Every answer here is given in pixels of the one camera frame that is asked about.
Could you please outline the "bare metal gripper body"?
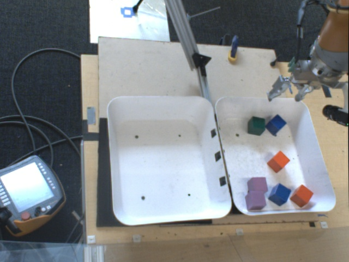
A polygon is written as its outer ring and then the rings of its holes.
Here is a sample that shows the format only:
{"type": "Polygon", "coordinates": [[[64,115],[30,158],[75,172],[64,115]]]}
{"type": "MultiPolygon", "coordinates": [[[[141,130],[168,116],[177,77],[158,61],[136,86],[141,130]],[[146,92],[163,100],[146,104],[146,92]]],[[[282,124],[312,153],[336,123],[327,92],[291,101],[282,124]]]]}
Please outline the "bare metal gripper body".
{"type": "Polygon", "coordinates": [[[334,88],[342,77],[342,71],[333,69],[321,60],[299,60],[289,64],[291,82],[295,85],[309,85],[315,89],[322,85],[334,88]]]}

